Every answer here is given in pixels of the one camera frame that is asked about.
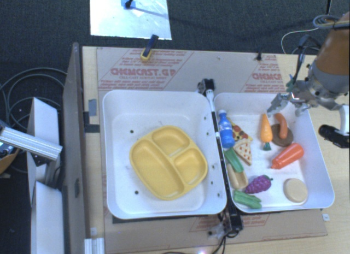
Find black cylinder on white bracket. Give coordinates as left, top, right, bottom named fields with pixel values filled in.
left=318, top=103, right=350, bottom=149

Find blue toy bottle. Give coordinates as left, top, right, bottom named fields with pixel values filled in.
left=217, top=109, right=236, bottom=149

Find orange carrot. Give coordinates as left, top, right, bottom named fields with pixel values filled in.
left=260, top=113, right=274, bottom=151

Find yellow divided plate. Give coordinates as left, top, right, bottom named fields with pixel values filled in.
left=129, top=125, right=209, bottom=201

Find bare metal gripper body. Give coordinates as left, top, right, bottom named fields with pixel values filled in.
left=286, top=79, right=343, bottom=111

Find black block with thin wires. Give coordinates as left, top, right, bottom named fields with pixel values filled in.
left=218, top=211, right=244, bottom=235
left=197, top=78, right=217, bottom=94

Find beige round biscuit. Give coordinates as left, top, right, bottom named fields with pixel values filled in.
left=283, top=178, right=309, bottom=204

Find tan hot dog bun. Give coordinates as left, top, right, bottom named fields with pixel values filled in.
left=226, top=163, right=249, bottom=190

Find orange sausage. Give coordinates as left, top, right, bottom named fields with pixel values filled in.
left=273, top=113, right=289, bottom=139

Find white plastic tray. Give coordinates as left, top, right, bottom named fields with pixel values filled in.
left=102, top=89, right=228, bottom=220
left=213, top=92, right=336, bottom=214

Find pizza slice with red dots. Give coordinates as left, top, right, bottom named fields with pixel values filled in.
left=232, top=139, right=254, bottom=167

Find pizza slice with toppings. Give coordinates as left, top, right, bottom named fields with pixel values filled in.
left=227, top=117, right=254, bottom=142

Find brown cardboard board red print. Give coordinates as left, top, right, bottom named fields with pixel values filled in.
left=96, top=47, right=328, bottom=254

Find orange toy bottle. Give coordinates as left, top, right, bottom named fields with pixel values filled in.
left=271, top=142, right=305, bottom=170

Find thin black and white rod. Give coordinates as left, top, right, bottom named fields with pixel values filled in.
left=206, top=88, right=239, bottom=231

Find purple grapes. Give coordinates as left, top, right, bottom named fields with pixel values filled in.
left=244, top=174, right=274, bottom=194

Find green bean pods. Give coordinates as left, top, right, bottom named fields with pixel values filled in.
left=232, top=190, right=263, bottom=210

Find green toy pepper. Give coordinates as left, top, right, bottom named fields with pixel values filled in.
left=223, top=147, right=245, bottom=174

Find brown doughnut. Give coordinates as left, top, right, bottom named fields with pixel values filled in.
left=270, top=123, right=294, bottom=147

